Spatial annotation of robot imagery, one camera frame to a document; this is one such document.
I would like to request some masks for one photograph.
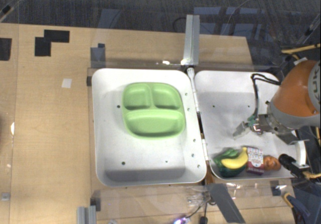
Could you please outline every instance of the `wooden table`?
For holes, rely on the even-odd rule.
[[[12,57],[0,62],[2,87],[16,93],[14,147],[0,141],[0,192],[11,192],[10,201],[0,201],[0,222],[7,224],[73,224],[76,209],[87,207],[91,197],[87,69],[90,47],[106,46],[109,62],[128,63],[149,59],[179,63],[184,34],[100,30],[31,25],[0,25],[0,37],[13,39]],[[70,31],[69,43],[52,43],[51,57],[35,57],[35,37],[44,30]],[[244,38],[200,36],[200,59],[216,63],[251,64]],[[70,88],[63,80],[72,79]],[[17,83],[17,92],[10,84]],[[6,107],[15,107],[12,98]],[[8,132],[11,120],[4,122]],[[12,174],[3,166],[4,151],[12,157]],[[278,207],[252,204],[241,210],[247,223],[293,223],[291,210],[282,199]],[[209,209],[209,223],[225,223],[216,208]],[[118,219],[118,223],[160,223],[174,215]]]

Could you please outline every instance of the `green plate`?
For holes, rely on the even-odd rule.
[[[169,138],[186,125],[179,92],[164,83],[133,83],[122,94],[122,116],[127,131],[140,138]]]

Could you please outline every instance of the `hinge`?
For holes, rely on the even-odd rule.
[[[206,147],[205,139],[202,139],[202,145],[203,145],[205,161],[209,161],[209,154],[207,153],[207,147]]]

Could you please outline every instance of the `white tray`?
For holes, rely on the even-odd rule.
[[[125,129],[124,88],[136,82],[160,82],[180,93],[185,130],[168,139],[140,139]],[[92,77],[96,173],[107,186],[196,183],[206,164],[189,78],[175,70],[100,69]]]
[[[264,155],[276,158],[286,153],[297,159],[295,145],[287,145],[277,136],[265,133],[259,137],[253,132],[233,139],[232,134],[236,127],[246,121],[255,109],[255,96],[250,72],[233,71],[201,71],[195,76],[195,84],[201,112],[207,150],[211,161],[211,168],[216,176],[222,179],[261,179],[261,178],[288,178],[292,177],[285,168],[279,171],[266,171],[262,176],[243,171],[233,178],[221,177],[213,158],[227,148],[240,149],[243,146],[256,147],[263,150]],[[269,73],[268,78],[275,79]],[[259,114],[266,113],[267,105],[274,96],[278,86],[257,81],[259,93]]]

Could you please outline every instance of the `yellow banana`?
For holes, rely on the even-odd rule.
[[[240,155],[234,159],[223,159],[221,160],[221,163],[229,169],[235,170],[235,169],[239,169],[241,167],[243,167],[247,161],[248,161],[249,157],[247,156],[246,153],[246,147],[242,148],[242,152],[240,153]]]

